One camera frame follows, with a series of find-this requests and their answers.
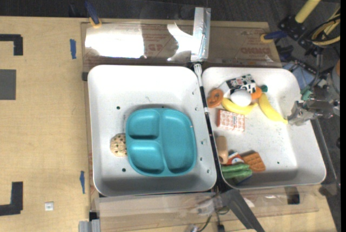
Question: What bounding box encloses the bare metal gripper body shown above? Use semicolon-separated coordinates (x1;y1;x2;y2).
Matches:
303;92;341;120

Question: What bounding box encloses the yellow banana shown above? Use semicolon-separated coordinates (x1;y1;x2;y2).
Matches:
258;92;289;125
221;97;259;116

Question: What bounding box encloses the white plastic tray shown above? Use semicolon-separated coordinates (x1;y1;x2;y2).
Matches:
201;67;327;190
86;64;218;197

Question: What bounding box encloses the white egg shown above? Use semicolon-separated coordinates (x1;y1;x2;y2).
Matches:
229;89;252;107

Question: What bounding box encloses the cow print carton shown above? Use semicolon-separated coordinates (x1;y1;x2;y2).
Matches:
225;74;257;95

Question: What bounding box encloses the orange and white carton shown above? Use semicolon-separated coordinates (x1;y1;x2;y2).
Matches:
216;109;245;132

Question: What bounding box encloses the orange waffle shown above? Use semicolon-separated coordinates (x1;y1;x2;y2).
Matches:
241;151;267;173

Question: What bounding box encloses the small red and white carton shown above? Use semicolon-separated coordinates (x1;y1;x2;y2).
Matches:
225;151;245;166

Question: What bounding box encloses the beige sausage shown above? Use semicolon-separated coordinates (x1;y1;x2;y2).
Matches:
215;135;229;165

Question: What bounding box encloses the green pea pod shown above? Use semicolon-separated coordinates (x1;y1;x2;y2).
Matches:
222;169;254;180
221;162;251;173

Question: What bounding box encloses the orange pretzel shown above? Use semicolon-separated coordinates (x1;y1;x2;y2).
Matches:
207;88;224;109

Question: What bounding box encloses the blue divided plate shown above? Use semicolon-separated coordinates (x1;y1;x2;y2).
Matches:
125;108;197;177

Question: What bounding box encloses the beige chocolate chip biscuit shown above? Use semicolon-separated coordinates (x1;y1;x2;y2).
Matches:
109;132;128;158

